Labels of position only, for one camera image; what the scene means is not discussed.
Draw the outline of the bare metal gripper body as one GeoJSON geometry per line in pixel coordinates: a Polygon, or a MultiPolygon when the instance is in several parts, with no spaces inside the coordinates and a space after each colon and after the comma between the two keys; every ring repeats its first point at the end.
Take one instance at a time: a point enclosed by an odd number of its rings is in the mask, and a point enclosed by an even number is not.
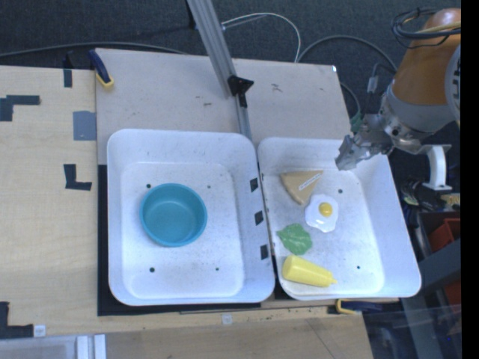
{"type": "Polygon", "coordinates": [[[393,114],[366,114],[354,132],[353,155],[389,154],[393,149],[425,154],[431,146],[422,141],[429,135],[407,126],[393,114]]]}

